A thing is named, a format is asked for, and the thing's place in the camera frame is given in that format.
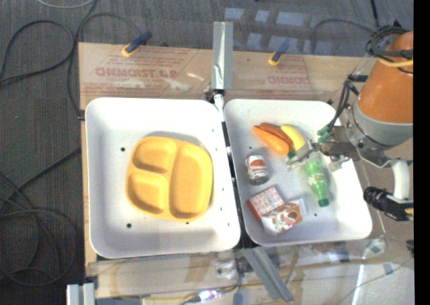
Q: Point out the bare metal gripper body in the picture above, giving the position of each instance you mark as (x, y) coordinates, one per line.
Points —
(339, 149)

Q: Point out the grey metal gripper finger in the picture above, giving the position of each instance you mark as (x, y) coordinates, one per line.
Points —
(339, 163)
(304, 154)

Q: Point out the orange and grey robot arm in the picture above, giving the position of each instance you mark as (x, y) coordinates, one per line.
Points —
(386, 95)

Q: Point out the yellow banana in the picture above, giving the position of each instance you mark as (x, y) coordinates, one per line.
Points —
(295, 136)

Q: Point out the green plastic bottle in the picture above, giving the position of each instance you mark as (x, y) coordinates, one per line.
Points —
(315, 179)

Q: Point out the orange carrot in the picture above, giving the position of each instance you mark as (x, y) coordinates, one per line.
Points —
(270, 140)

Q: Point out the red-brown sausage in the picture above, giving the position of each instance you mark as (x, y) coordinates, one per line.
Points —
(273, 130)

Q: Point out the white plastic tray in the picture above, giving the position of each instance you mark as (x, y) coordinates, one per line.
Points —
(342, 209)
(111, 196)

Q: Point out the small can with red label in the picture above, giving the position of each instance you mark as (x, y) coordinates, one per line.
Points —
(257, 169)

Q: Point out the orange and white carton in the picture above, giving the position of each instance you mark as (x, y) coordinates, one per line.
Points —
(265, 201)

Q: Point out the brown and white carton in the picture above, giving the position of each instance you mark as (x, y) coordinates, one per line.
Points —
(282, 218)

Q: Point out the orange divided plate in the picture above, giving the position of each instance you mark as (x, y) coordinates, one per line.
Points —
(188, 179)

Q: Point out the brown cardboard board, red print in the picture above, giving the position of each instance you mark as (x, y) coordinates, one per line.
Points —
(134, 72)

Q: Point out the black cylinder on white bracket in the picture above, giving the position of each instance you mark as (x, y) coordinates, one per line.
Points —
(386, 201)

